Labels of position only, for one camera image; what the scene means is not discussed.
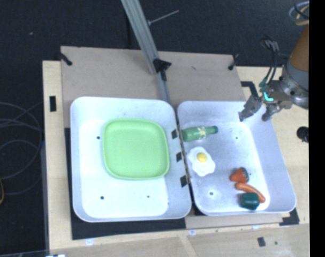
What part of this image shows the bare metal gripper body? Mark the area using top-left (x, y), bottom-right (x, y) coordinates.
top-left (266, 72), bottom-right (309, 110)

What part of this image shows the white plastic tray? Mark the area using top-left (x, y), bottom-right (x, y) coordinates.
top-left (176, 100), bottom-right (298, 217)
top-left (70, 96), bottom-right (193, 223)

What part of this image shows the green bottle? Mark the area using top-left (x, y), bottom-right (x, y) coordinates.
top-left (181, 125), bottom-right (219, 143)

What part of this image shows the red strawberry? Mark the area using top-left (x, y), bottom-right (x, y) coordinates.
top-left (229, 167), bottom-right (250, 184)

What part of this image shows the white and yellow fried egg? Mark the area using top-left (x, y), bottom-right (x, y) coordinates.
top-left (186, 146), bottom-right (216, 177)

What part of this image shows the orange carrot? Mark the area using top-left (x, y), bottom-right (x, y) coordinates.
top-left (235, 182), bottom-right (267, 203)

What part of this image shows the dark green pepper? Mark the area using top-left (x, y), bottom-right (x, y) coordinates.
top-left (239, 192), bottom-right (260, 211)

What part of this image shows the green plate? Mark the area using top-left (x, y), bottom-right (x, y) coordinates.
top-left (102, 118), bottom-right (171, 181)

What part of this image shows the brown cardboard board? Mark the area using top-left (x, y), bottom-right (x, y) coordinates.
top-left (60, 46), bottom-right (285, 229)

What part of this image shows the black cylinder on white bracket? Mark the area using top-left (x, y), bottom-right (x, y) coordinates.
top-left (297, 126), bottom-right (309, 143)

